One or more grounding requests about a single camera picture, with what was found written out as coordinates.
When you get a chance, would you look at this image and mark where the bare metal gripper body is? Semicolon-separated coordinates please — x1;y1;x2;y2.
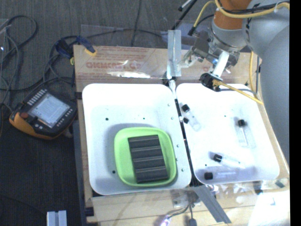
191;30;241;67

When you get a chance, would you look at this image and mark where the brown cardboard board, red print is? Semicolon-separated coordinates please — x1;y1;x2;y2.
72;45;290;224

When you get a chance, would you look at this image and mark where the clear bottle with black cap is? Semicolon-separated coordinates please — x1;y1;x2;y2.
181;104;196;119
182;117;202;132
204;171;238;181
237;119;250;148
212;153;246;170

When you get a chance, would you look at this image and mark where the thin black and white rod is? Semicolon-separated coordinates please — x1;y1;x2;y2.
168;78;197;187

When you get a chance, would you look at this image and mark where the white plastic tray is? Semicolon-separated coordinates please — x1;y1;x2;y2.
81;83;192;196
175;82;281;186

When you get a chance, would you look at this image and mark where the black ribbed block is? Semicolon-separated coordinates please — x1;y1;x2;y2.
127;134;170;184

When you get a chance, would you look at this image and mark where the green plate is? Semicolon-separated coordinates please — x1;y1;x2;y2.
114;127;177;187

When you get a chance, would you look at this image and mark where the black cylinder on white bracket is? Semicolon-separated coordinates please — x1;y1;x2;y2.
199;50;230;92

